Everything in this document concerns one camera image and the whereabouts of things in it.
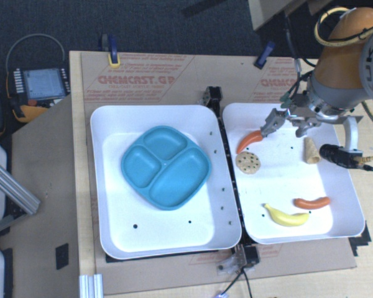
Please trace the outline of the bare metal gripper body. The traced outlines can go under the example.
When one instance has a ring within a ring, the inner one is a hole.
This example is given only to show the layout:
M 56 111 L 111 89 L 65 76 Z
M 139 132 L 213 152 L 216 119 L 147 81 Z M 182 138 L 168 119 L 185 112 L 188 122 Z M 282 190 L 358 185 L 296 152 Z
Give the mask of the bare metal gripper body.
M 335 123 L 342 110 L 318 97 L 295 96 L 287 108 L 286 118 L 296 127 L 317 127 L 322 123 Z

